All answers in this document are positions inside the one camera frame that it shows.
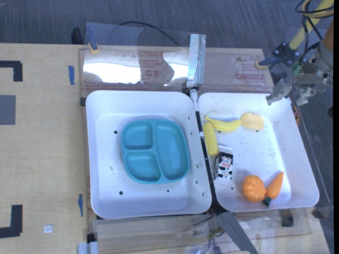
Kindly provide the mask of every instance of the wooden board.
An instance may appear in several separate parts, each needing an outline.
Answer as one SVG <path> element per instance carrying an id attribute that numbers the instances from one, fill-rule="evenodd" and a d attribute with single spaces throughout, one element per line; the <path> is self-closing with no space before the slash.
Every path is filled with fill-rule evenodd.
<path id="1" fill-rule="evenodd" d="M 23 82 L 13 82 L 13 69 L 0 68 L 0 94 L 16 95 L 16 124 L 0 125 L 1 227 L 10 225 L 11 205 L 23 205 L 23 232 L 0 239 L 0 253 L 75 253 L 76 244 L 86 240 L 78 50 L 0 44 L 1 60 L 23 63 Z M 46 224 L 53 225 L 52 233 L 44 233 Z"/>

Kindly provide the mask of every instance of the yellow banana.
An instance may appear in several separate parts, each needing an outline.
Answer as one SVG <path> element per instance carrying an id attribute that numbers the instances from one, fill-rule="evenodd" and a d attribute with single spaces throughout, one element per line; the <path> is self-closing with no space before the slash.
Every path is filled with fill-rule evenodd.
<path id="1" fill-rule="evenodd" d="M 225 121 L 211 119 L 208 116 L 205 117 L 205 120 L 209 121 L 213 125 L 213 128 L 220 132 L 235 131 L 239 128 L 239 126 L 242 123 L 241 120 L 233 120 L 233 121 L 225 122 Z"/>

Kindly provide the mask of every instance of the white tray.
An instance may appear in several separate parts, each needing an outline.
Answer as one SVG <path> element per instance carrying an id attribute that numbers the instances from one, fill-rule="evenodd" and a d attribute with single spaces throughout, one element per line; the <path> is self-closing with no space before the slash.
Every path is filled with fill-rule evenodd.
<path id="1" fill-rule="evenodd" d="M 264 94 L 205 93 L 198 99 L 202 124 L 206 115 L 225 121 L 239 119 L 245 112 L 263 117 L 265 128 L 256 132 L 240 126 L 234 132 L 218 133 L 219 145 L 233 153 L 232 180 L 215 180 L 220 205 L 232 212 L 311 207 L 319 192 L 289 102 L 283 98 L 268 106 Z M 242 183 L 249 174 L 258 175 L 267 187 L 279 171 L 284 171 L 281 192 L 269 207 L 249 202 Z"/>
<path id="2" fill-rule="evenodd" d="M 211 205 L 204 156 L 191 99 L 178 92 L 98 90 L 86 100 L 91 203 L 104 219 L 203 213 Z M 169 119 L 184 131 L 191 158 L 186 177 L 168 184 L 143 184 L 124 167 L 120 133 L 138 119 Z"/>

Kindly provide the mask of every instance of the toy food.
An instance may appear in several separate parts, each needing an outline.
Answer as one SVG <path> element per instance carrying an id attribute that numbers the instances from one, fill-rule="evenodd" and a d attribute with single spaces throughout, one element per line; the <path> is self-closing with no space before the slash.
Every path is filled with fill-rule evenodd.
<path id="1" fill-rule="evenodd" d="M 243 127 L 248 127 L 256 130 L 264 129 L 264 120 L 261 116 L 254 113 L 244 113 L 240 117 L 240 121 Z"/>
<path id="2" fill-rule="evenodd" d="M 276 198 L 279 193 L 280 193 L 280 189 L 282 186 L 282 180 L 284 177 L 284 172 L 280 172 L 275 178 L 274 180 L 271 182 L 271 184 L 268 186 L 267 190 L 266 190 L 266 197 L 263 200 L 263 203 L 266 206 L 269 206 L 271 199 Z"/>
<path id="3" fill-rule="evenodd" d="M 209 121 L 213 125 L 213 128 L 220 132 L 235 131 L 239 128 L 239 126 L 242 123 L 241 120 L 233 120 L 233 121 L 225 122 L 225 121 L 211 119 L 208 116 L 205 117 L 205 120 Z"/>
<path id="4" fill-rule="evenodd" d="M 217 155 L 219 148 L 212 124 L 210 122 L 206 122 L 202 127 L 202 131 L 205 136 L 207 153 L 211 156 Z"/>
<path id="5" fill-rule="evenodd" d="M 245 197 L 251 202 L 262 201 L 266 194 L 264 182 L 257 175 L 246 176 L 242 188 Z"/>

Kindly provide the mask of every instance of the blue tape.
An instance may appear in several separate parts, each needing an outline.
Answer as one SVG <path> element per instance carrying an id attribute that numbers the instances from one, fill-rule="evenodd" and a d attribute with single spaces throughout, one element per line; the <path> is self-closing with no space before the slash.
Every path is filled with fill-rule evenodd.
<path id="1" fill-rule="evenodd" d="M 79 208 L 80 208 L 80 215 L 81 215 L 81 217 L 83 217 L 84 211 L 83 211 L 83 196 L 82 196 L 82 194 L 79 194 L 78 204 L 79 204 Z"/>
<path id="2" fill-rule="evenodd" d="M 74 67 L 73 66 L 68 66 L 68 77 L 71 85 L 75 85 L 74 83 Z"/>

